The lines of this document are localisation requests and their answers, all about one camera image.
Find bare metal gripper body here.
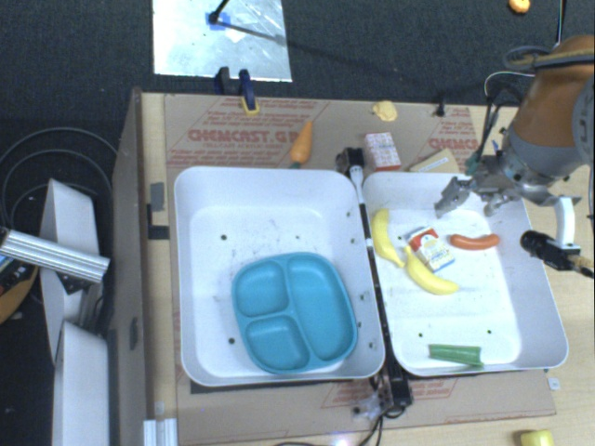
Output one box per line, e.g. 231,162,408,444
468,152,560,207

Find pale brown flat packet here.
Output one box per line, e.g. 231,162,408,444
408,148,462,175

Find red sausage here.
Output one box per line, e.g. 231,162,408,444
449,232,501,252

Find red white and blue carton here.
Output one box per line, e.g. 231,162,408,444
407,226,456,275

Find yellow banana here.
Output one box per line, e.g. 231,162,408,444
403,244,460,296
370,207,406,269

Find red and white box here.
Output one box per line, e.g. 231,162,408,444
363,131,403,173

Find thin black and white rod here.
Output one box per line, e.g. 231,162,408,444
350,164,397,380

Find yellow toy food piece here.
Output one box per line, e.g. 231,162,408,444
373,99,399,123

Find white plastic tray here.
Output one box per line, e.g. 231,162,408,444
173,165,387,387
361,170,570,378

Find orange carrot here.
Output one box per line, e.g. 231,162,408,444
287,120,314,171

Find blue divided plate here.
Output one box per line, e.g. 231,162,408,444
231,251,359,374

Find brown cardboard board red print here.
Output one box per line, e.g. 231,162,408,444
163,91,558,446

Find yellow-green rounded block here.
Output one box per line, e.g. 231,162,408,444
519,428,554,446

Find black cylinder on white bracket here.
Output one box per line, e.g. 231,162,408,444
519,194,594,277

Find black block with thin wires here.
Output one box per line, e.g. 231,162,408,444
335,147,365,174
384,368,415,411

